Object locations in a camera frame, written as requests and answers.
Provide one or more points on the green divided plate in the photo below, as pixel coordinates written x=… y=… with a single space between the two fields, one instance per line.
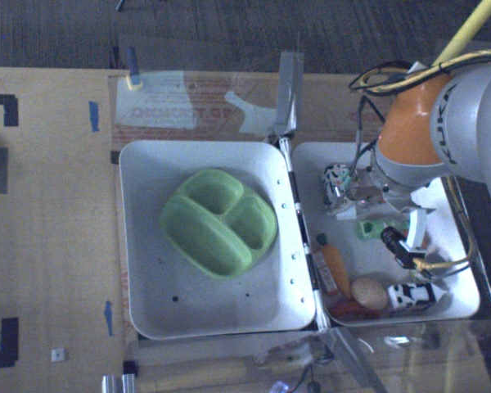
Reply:
x=213 y=231

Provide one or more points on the orange carrot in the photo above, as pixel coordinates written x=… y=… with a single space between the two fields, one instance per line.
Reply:
x=336 y=262

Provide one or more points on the beige bread roll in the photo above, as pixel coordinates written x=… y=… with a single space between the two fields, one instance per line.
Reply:
x=368 y=293

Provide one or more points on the white plastic tray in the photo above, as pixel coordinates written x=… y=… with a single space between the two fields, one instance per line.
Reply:
x=368 y=260
x=155 y=236

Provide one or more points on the green toy block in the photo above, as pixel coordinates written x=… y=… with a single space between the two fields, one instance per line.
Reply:
x=368 y=229

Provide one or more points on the orange packet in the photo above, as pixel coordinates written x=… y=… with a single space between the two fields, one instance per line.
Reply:
x=324 y=272

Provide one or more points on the small white square block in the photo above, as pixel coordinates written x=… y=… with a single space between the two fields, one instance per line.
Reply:
x=57 y=355

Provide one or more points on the brown cardboard board red print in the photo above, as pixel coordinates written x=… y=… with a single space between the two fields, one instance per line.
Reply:
x=213 y=109

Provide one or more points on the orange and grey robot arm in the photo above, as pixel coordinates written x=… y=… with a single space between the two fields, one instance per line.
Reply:
x=446 y=133

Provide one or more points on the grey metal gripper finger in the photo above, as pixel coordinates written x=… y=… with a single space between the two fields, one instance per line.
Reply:
x=345 y=213
x=339 y=200

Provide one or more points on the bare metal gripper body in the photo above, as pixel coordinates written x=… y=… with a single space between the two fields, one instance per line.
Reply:
x=370 y=188

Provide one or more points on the red sausage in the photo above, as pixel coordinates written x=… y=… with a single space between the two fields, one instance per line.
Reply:
x=348 y=308

